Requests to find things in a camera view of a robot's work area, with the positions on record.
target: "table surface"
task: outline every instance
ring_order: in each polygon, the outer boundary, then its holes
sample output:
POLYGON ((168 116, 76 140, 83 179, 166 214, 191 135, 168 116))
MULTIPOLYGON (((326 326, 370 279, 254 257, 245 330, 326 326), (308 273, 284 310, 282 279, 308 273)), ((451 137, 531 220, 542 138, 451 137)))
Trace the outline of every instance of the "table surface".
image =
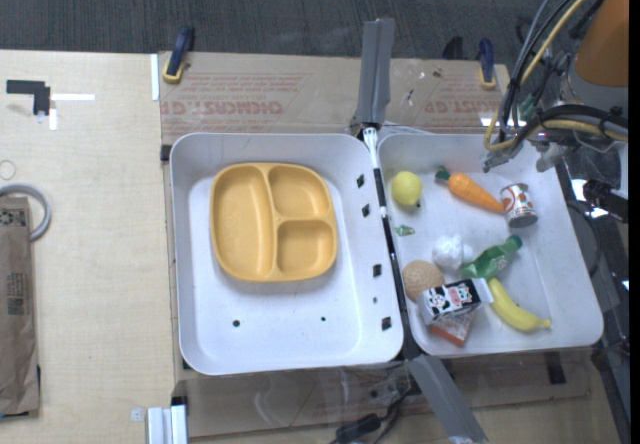
MULTIPOLYGON (((35 417, 3 421, 0 440, 144 442, 144 423, 132 414, 168 406, 175 385, 161 123, 150 55, 0 51, 0 59, 5 80, 95 94, 93 102, 57 103, 57 131, 31 114, 31 96, 0 94, 0 160, 15 165, 11 181, 35 184, 52 206, 51 225, 33 245, 41 407, 35 417)), ((616 441, 600 376, 589 366, 588 396, 475 410, 489 440, 616 441)), ((328 442, 333 432, 304 430, 304 442, 328 442)), ((289 431, 210 441, 301 438, 289 431)), ((449 441, 426 414, 402 419, 388 442, 449 441)))

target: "brown ball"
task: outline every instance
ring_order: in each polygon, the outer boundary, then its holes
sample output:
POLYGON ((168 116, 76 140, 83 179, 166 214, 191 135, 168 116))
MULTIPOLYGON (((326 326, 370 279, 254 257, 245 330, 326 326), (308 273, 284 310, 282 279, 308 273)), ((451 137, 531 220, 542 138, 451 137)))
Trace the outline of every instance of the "brown ball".
POLYGON ((407 296, 414 302, 425 289, 442 286, 444 276, 435 264, 415 259, 402 269, 402 280, 407 296))

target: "white crumpled object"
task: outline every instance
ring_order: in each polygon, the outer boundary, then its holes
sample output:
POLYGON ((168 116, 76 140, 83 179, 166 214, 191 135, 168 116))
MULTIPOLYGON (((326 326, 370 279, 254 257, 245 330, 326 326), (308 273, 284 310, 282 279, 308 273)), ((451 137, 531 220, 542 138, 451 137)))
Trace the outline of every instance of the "white crumpled object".
POLYGON ((433 245, 433 262, 440 268, 457 270, 473 260, 473 249, 462 243, 462 236, 440 236, 433 245))

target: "green bottle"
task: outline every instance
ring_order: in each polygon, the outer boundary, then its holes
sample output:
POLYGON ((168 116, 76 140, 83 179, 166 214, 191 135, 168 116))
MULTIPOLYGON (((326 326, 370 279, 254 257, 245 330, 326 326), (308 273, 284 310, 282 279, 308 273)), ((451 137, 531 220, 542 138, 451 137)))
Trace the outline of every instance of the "green bottle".
POLYGON ((502 245, 489 247, 470 263, 463 264, 459 271, 465 279, 495 277, 507 267, 509 258, 521 246, 520 237, 512 234, 502 245))

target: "tin can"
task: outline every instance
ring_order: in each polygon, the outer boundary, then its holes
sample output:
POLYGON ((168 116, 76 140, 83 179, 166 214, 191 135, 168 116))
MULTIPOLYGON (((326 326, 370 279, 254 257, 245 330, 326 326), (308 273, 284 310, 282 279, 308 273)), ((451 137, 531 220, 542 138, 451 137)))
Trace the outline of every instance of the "tin can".
POLYGON ((529 198, 529 186, 525 183, 505 186, 500 190, 500 198, 509 227, 526 227, 538 220, 529 198))

